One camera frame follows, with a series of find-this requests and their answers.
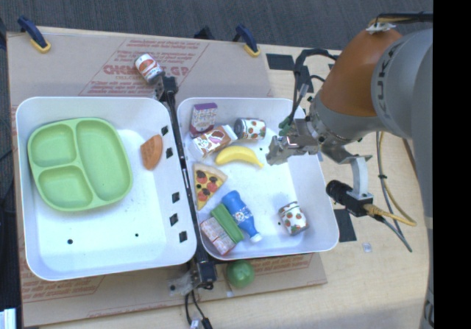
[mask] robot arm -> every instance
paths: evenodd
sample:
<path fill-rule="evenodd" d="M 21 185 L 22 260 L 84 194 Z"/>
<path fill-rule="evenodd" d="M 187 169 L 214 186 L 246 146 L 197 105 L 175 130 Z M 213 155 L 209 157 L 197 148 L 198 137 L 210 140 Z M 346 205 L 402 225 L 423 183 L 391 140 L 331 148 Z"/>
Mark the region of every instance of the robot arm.
<path fill-rule="evenodd" d="M 422 16 L 419 21 L 433 19 L 431 14 L 416 15 Z M 399 21 L 412 22 L 407 15 Z M 433 30 L 402 36 L 392 27 L 376 19 L 350 41 L 311 101 L 306 118 L 291 120 L 285 133 L 273 137 L 266 160 L 279 164 L 292 155 L 321 152 L 339 164 L 349 163 L 354 184 L 348 197 L 363 205 L 371 199 L 366 173 L 371 156 L 351 155 L 345 145 L 378 131 L 412 140 L 430 251 L 422 328 L 433 328 Z M 331 197 L 332 190 L 327 184 Z"/>

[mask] green divided plate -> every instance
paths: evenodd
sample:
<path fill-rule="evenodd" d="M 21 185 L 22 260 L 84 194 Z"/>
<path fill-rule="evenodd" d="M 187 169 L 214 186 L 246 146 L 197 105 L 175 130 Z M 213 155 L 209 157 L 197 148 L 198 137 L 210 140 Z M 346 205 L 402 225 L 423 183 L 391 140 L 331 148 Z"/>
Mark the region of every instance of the green divided plate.
<path fill-rule="evenodd" d="M 101 118 L 43 125 L 28 139 L 28 159 L 43 200 L 61 211 L 108 205 L 132 188 L 132 171 L 119 134 Z"/>

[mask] yellow cable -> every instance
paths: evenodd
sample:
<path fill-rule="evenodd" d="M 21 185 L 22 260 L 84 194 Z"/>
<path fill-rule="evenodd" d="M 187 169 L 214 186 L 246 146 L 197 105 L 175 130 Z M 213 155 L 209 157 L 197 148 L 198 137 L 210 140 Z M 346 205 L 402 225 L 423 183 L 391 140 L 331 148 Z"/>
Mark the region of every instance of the yellow cable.
<path fill-rule="evenodd" d="M 381 171 L 383 171 L 383 166 L 382 166 L 382 159 L 383 159 L 383 157 L 381 156 L 381 152 L 382 152 L 382 150 L 383 150 L 383 147 L 382 147 L 382 145 L 383 145 L 383 137 L 384 137 L 384 132 L 381 132 L 381 134 L 380 134 L 380 143 L 379 143 L 380 157 L 379 157 L 379 160 L 378 160 L 378 162 L 379 162 L 379 164 L 380 164 L 380 170 L 381 170 Z M 388 194 L 389 198 L 391 199 L 391 202 L 392 202 L 393 205 L 396 207 L 396 209 L 398 209 L 399 212 L 400 212 L 404 217 L 406 217 L 406 219 L 402 219 L 402 218 L 400 218 L 399 216 L 396 216 L 396 215 L 391 214 L 391 213 L 387 213 L 386 211 L 383 211 L 384 213 L 378 214 L 378 215 L 389 216 L 390 218 L 396 219 L 396 220 L 398 220 L 398 221 L 400 221 L 400 222 L 402 222 L 402 223 L 405 223 L 405 224 L 407 224 L 407 225 L 416 226 L 417 223 L 415 222 L 415 220 L 413 220 L 409 215 L 407 215 L 407 213 L 406 213 L 406 212 L 399 206 L 399 204 L 397 203 L 397 201 L 396 201 L 396 199 L 394 198 L 394 196 L 392 195 L 392 192 L 391 192 L 391 190 L 389 189 L 388 184 L 386 183 L 386 180 L 385 180 L 385 179 L 383 179 L 383 183 L 384 183 L 384 188 L 386 189 L 386 193 Z M 374 205 L 370 205 L 370 206 L 372 206 L 372 208 L 370 208 L 370 210 L 372 210 L 372 211 L 376 211 L 376 209 L 378 209 L 378 210 L 381 211 L 380 208 L 377 208 L 377 207 L 374 206 Z"/>
<path fill-rule="evenodd" d="M 368 215 L 370 216 L 374 216 L 374 215 L 388 216 L 389 218 L 396 219 L 397 221 L 402 222 L 412 227 L 415 227 L 417 225 L 415 221 L 410 221 L 410 220 L 401 218 L 400 216 L 391 214 L 388 211 L 381 210 L 378 206 L 374 206 L 372 203 L 367 203 L 363 205 L 363 208 L 368 212 Z"/>

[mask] blue clamp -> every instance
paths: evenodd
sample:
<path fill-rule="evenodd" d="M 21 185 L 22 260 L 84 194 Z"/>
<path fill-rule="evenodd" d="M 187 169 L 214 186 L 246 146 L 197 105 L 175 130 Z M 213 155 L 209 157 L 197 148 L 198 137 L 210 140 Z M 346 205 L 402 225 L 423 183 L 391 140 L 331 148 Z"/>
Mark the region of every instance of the blue clamp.
<path fill-rule="evenodd" d="M 18 24 L 21 26 L 21 31 L 27 31 L 31 36 L 31 44 L 41 53 L 47 53 L 51 44 L 43 37 L 40 30 L 35 24 L 30 21 L 26 16 L 22 15 L 18 19 Z"/>
<path fill-rule="evenodd" d="M 244 45 L 245 51 L 252 57 L 257 57 L 260 54 L 260 49 L 257 47 L 257 42 L 252 36 L 252 33 L 242 24 L 239 24 L 235 28 L 235 31 L 237 34 L 235 35 L 233 41 L 237 41 L 242 36 L 246 42 Z"/>

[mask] blue toy bottle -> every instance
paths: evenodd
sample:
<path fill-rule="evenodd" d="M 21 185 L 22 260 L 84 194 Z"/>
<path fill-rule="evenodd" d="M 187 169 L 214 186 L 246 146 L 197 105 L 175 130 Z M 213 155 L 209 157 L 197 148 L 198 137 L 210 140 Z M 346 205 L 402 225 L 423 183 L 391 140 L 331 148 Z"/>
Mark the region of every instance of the blue toy bottle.
<path fill-rule="evenodd" d="M 230 191 L 222 197 L 221 201 L 233 216 L 238 227 L 249 234 L 252 243 L 262 239 L 262 235 L 255 229 L 252 211 L 242 201 L 238 191 Z"/>

